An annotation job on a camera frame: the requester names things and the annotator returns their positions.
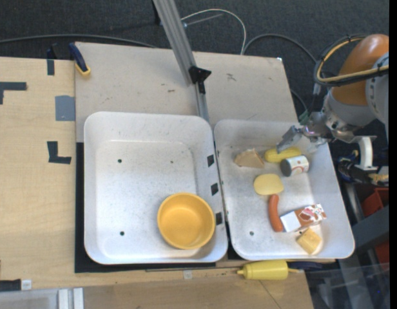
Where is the black cylinder on white bracket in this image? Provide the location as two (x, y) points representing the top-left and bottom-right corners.
(338, 135), (380, 183)

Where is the yellow cheese wedge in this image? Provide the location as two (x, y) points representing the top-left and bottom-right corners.
(296, 227), (323, 256)

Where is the thin black rod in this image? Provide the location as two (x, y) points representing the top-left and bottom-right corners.
(213, 130), (231, 254)

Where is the white plastic tray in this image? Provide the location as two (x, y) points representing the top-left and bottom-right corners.
(83, 111), (229, 266)
(213, 118), (356, 261)

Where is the yellow mustard bottle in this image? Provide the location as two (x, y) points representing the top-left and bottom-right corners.
(236, 259), (303, 281)

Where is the white and brown carton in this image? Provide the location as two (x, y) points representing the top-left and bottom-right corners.
(279, 203), (328, 234)

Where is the yellow bowl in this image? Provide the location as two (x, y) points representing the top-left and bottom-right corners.
(157, 192), (217, 250)

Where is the orange sausage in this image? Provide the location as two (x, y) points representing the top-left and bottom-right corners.
(267, 193), (285, 233)

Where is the tan bread slice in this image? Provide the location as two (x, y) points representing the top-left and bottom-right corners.
(233, 148), (266, 169)

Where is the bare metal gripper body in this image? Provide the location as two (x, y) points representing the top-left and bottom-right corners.
(302, 110), (360, 145)

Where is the yellow corn cob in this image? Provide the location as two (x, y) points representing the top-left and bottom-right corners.
(264, 146), (303, 164)

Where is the pale wood flat board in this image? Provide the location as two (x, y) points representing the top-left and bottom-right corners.
(74, 41), (336, 269)

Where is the white and orange can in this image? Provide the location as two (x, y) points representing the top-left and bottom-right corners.
(279, 154), (310, 178)

